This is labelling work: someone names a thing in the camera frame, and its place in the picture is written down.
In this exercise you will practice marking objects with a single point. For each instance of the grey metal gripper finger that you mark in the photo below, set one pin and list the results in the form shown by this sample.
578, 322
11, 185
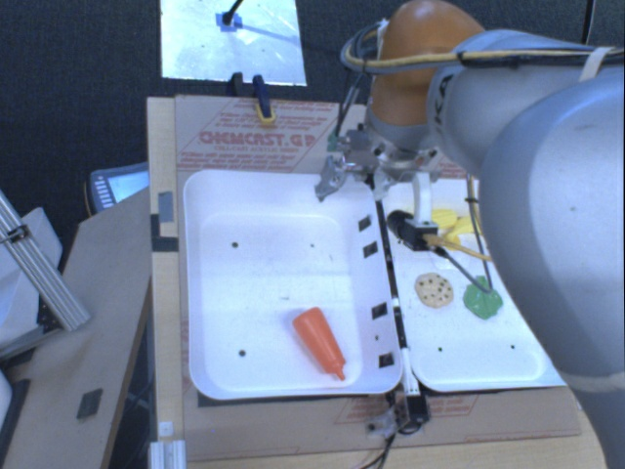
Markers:
326, 179
345, 169

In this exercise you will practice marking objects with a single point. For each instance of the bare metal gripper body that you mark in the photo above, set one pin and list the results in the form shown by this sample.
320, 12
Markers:
361, 149

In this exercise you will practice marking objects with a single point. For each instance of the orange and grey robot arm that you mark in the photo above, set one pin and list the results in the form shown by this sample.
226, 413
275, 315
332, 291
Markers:
537, 164

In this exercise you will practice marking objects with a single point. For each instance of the white plastic tray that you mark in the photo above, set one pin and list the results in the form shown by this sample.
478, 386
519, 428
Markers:
273, 271
488, 359

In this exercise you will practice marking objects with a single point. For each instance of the yellow toy food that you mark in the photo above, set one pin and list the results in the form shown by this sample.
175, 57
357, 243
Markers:
444, 217

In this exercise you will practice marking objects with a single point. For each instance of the thin black and white rod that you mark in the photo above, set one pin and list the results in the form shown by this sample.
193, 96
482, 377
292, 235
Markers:
390, 271

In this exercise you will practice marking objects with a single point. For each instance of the beige chocolate chip biscuit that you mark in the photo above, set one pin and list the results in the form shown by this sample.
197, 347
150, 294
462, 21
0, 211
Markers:
433, 289

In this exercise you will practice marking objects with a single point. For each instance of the orange carrot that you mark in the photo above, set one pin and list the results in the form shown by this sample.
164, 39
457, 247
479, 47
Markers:
320, 342

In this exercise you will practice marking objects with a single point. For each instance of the green broccoli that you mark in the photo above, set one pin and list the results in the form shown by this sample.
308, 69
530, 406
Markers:
483, 303

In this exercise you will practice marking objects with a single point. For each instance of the brown cardboard board red print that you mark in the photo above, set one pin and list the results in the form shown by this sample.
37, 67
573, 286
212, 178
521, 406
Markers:
268, 433

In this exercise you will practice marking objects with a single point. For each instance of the black cylinder on white bracket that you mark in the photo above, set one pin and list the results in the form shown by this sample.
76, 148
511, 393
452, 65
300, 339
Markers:
419, 232

